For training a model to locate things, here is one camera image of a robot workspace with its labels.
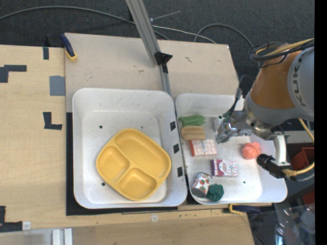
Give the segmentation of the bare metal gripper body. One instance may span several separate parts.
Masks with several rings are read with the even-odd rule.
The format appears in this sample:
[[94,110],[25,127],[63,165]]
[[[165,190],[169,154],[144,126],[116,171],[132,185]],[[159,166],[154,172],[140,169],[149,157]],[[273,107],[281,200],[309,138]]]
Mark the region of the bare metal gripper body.
[[232,137],[256,135],[263,140],[273,140],[275,134],[271,131],[272,125],[255,118],[252,112],[234,110],[223,114],[225,130],[232,132]]

